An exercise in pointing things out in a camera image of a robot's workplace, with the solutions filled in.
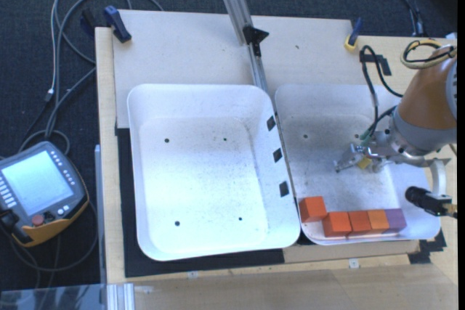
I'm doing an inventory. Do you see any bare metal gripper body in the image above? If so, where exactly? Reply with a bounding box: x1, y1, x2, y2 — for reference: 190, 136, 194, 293
349, 128, 437, 168

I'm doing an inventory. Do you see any white plastic tray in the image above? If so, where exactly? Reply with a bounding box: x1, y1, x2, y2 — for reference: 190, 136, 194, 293
126, 83, 302, 262
274, 83, 442, 247

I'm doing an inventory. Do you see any red-orange cube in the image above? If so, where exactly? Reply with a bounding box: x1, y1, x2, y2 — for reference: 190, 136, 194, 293
298, 195, 329, 224

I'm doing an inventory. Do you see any light orange cube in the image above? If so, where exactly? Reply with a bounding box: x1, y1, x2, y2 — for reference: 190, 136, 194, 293
367, 208, 391, 233

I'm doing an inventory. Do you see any purple cube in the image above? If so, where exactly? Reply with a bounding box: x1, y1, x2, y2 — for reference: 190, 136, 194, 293
384, 208, 408, 232

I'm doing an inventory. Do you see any pale wood board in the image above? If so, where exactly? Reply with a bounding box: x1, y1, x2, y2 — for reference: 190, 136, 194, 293
111, 9, 422, 265

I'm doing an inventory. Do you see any black cylinder on white bracket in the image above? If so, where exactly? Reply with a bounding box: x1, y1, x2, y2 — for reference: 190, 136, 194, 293
404, 158, 453, 219

